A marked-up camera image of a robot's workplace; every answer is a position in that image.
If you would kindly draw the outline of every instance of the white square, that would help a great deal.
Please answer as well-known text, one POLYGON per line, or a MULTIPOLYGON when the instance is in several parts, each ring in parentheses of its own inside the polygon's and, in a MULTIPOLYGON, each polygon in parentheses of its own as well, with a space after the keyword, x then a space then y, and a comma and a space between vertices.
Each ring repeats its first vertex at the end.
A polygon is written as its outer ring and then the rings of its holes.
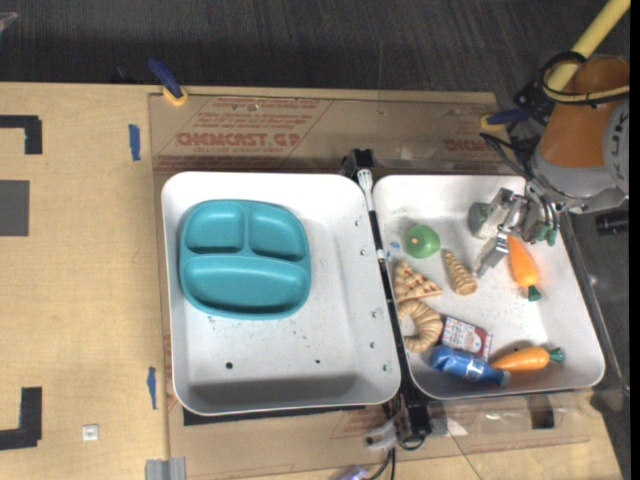
POLYGON ((83 441, 97 441, 98 439, 100 439, 100 427, 97 423, 82 426, 83 441))

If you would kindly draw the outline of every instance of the blue bottle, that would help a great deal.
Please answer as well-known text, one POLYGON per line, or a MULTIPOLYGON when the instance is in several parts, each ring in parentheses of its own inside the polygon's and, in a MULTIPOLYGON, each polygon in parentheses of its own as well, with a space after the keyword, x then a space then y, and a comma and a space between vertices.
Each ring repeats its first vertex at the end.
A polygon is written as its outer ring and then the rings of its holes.
POLYGON ((504 370, 491 368, 486 361, 469 352, 454 350, 446 345, 434 347, 429 364, 441 372, 448 372, 463 379, 478 382, 490 381, 505 387, 511 381, 511 374, 504 370))

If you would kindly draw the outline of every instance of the orange carrot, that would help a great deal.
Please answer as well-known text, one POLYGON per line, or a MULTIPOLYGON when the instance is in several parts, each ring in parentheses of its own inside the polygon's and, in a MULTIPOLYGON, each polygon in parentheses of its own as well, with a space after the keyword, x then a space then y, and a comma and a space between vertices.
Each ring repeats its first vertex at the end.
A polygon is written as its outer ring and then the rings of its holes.
POLYGON ((564 361, 564 352, 561 348, 554 348, 550 352, 542 347, 529 347, 501 357, 491 363, 492 368, 507 370, 510 372, 525 372, 542 370, 549 360, 561 363, 564 361))
POLYGON ((512 235, 507 236, 509 245, 509 258, 511 260, 511 271, 519 286, 529 289, 529 300, 540 300, 540 292, 536 288, 538 283, 538 271, 533 263, 533 258, 529 255, 524 245, 512 235))

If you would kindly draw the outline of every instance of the green ball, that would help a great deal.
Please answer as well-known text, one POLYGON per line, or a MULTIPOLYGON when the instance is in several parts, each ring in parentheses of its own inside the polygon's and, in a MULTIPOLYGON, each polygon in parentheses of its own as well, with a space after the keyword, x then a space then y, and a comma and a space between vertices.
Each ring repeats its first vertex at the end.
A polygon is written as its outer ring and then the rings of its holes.
POLYGON ((440 237, 429 226, 416 224, 407 232, 404 247, 414 258, 427 258, 440 250, 440 237))

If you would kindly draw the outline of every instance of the turquoise tray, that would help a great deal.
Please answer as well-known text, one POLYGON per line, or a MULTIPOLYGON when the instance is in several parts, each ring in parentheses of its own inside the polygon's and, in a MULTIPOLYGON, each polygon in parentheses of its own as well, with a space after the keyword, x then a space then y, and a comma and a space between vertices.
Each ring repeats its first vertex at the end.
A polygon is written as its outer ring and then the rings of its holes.
POLYGON ((241 200, 198 204, 184 223, 179 258, 182 291, 210 315, 284 318, 309 296, 307 235, 280 206, 241 200))

